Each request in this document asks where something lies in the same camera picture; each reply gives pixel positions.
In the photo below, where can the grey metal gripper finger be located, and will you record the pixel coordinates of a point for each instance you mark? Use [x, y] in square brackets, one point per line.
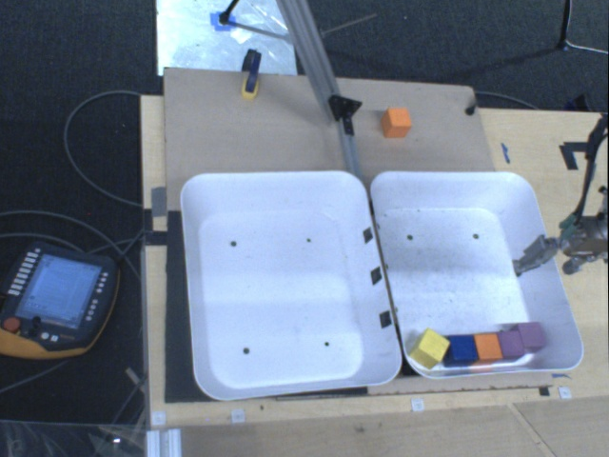
[535, 254]

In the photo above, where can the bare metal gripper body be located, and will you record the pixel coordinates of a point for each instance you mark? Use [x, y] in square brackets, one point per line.
[590, 238]

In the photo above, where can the purple cube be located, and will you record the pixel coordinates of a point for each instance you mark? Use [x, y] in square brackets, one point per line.
[531, 335]
[511, 343]

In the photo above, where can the white plastic tray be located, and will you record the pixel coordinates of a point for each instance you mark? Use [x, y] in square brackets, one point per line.
[285, 293]
[452, 279]

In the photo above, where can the orange cube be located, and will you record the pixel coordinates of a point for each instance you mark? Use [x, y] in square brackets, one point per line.
[488, 346]
[396, 123]

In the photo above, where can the blue cube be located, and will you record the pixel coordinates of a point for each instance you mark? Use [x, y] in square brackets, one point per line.
[460, 349]

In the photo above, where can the yellow cube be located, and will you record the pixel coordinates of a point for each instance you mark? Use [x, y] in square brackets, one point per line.
[429, 347]

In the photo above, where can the brown cardboard board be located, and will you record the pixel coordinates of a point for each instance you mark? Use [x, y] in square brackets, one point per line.
[266, 131]

